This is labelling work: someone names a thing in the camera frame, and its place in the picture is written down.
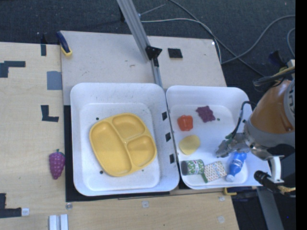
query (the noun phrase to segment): dark background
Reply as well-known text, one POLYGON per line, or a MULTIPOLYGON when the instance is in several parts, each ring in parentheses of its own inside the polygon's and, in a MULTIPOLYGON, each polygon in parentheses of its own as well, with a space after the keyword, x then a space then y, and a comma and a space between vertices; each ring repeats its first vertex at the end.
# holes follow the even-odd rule
MULTIPOLYGON (((271 76, 280 68, 269 61, 270 53, 278 51, 283 62, 295 59, 296 0, 133 2, 138 13, 144 13, 143 21, 188 18, 204 23, 219 42, 227 86, 241 88, 255 103, 263 92, 255 89, 253 80, 271 76), (236 55, 250 51, 241 57, 242 62, 231 60, 234 56, 226 47, 236 55)), ((191 21, 143 26, 147 35, 213 39, 200 24, 191 21)), ((130 34, 127 24, 120 21, 116 0, 0 0, 0 42, 39 44, 44 35, 49 44, 56 44, 60 30, 130 34)), ((274 197, 284 229, 296 229, 295 198, 274 197)), ((233 202, 241 230, 267 228, 257 195, 234 198, 233 202)))

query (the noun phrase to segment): blue plastic bottle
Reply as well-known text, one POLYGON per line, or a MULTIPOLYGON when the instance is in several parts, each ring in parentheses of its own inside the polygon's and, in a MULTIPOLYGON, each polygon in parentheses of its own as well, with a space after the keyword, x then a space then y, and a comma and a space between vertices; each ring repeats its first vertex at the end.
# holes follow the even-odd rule
POLYGON ((229 173, 226 176, 226 180, 228 182, 233 182, 235 180, 235 175, 241 171, 244 161, 246 159, 246 156, 247 156, 246 152, 235 152, 234 153, 233 160, 231 161, 229 165, 229 173))

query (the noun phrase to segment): white tray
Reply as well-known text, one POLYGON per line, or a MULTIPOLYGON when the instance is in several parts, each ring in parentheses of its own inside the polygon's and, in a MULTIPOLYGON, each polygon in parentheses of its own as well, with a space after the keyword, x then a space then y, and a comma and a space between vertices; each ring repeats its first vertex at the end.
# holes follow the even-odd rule
POLYGON ((166 192, 179 182, 164 90, 153 83, 79 83, 71 90, 73 181, 85 196, 166 192), (138 115, 150 130, 157 157, 144 169, 123 177, 101 173, 89 140, 93 124, 121 113, 138 115))
MULTIPOLYGON (((239 111, 248 97, 239 88, 232 87, 203 87, 203 86, 171 86, 166 92, 167 104, 170 112, 174 140, 176 143, 179 164, 181 161, 202 159, 204 164, 221 161, 228 172, 228 165, 232 155, 226 158, 217 158, 215 155, 218 146, 231 133, 238 120, 239 111), (209 106, 215 118, 212 122, 204 123, 196 112, 197 107, 209 106), (177 119, 182 115, 193 117, 193 129, 181 131, 177 119), (191 155, 181 152, 178 144, 186 136, 197 135, 201 140, 200 147, 191 155)), ((243 109, 243 119, 248 119, 252 110, 249 105, 243 109)), ((240 125, 238 132, 242 132, 243 125, 240 125)), ((184 183, 192 189, 220 188, 233 186, 258 186, 254 179, 257 170, 270 173, 268 163, 248 153, 247 159, 235 181, 230 183, 225 178, 205 183, 201 175, 182 175, 184 183)))

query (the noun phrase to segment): wooden table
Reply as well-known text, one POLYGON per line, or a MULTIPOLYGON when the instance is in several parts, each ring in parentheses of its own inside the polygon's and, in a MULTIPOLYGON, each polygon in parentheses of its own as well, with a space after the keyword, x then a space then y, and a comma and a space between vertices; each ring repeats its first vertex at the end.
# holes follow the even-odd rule
POLYGON ((26 62, 0 78, 0 193, 6 208, 30 209, 29 216, 0 219, 1 229, 48 229, 48 216, 61 214, 71 230, 238 229, 231 197, 221 190, 175 189, 166 196, 72 202, 66 209, 65 171, 54 180, 48 163, 50 153, 64 151, 63 93, 47 89, 47 72, 61 72, 60 57, 58 45, 47 45, 41 56, 39 44, 0 43, 0 63, 26 62), (58 122, 42 121, 41 105, 58 122))

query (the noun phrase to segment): yellow divided plate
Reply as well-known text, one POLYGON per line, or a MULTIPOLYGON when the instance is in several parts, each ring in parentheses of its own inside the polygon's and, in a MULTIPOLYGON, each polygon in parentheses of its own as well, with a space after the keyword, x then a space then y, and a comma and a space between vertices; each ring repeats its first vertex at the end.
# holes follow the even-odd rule
POLYGON ((125 176, 150 164, 157 155, 154 139, 135 114, 114 115, 95 123, 90 142, 106 173, 125 176))

